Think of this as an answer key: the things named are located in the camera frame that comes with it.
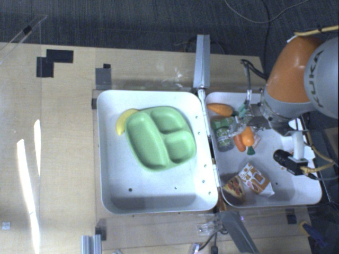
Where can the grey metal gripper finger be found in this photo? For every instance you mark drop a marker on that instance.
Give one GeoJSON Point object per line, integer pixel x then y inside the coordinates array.
{"type": "Point", "coordinates": [243, 120]}
{"type": "Point", "coordinates": [233, 130]}

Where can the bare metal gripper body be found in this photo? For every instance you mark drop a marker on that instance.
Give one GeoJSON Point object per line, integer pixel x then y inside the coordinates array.
{"type": "Point", "coordinates": [260, 122]}

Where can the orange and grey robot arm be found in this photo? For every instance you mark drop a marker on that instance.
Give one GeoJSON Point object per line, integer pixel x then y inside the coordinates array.
{"type": "Point", "coordinates": [291, 70]}

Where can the green can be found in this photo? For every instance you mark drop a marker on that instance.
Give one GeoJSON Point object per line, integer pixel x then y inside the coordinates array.
{"type": "Point", "coordinates": [224, 140]}

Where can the orange sausage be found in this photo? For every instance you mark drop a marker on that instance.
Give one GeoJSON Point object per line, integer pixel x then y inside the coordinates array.
{"type": "Point", "coordinates": [239, 144]}

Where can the orange carrot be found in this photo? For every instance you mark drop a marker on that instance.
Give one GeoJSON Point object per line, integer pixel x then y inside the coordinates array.
{"type": "Point", "coordinates": [219, 109]}
{"type": "Point", "coordinates": [248, 137]}

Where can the thin black and white rod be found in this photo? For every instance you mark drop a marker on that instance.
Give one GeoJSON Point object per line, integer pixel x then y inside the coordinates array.
{"type": "Point", "coordinates": [205, 115]}

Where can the orange and white packet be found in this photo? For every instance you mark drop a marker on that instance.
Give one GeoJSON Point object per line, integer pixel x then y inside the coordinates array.
{"type": "Point", "coordinates": [255, 180]}

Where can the pizza slice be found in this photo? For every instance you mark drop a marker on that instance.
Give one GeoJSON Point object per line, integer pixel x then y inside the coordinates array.
{"type": "Point", "coordinates": [234, 188]}

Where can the white plastic tray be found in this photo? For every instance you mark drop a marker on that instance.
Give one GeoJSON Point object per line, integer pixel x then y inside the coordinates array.
{"type": "Point", "coordinates": [159, 189]}
{"type": "Point", "coordinates": [288, 192]}

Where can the green divided plate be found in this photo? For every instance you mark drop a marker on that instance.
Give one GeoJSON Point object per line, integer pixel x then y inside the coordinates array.
{"type": "Point", "coordinates": [156, 139]}

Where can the yellow banana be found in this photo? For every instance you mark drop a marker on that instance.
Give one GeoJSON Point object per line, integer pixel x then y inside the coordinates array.
{"type": "Point", "coordinates": [121, 122]}

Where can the black cylinder on white bracket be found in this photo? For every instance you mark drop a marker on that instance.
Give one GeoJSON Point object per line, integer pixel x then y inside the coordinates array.
{"type": "Point", "coordinates": [290, 163]}

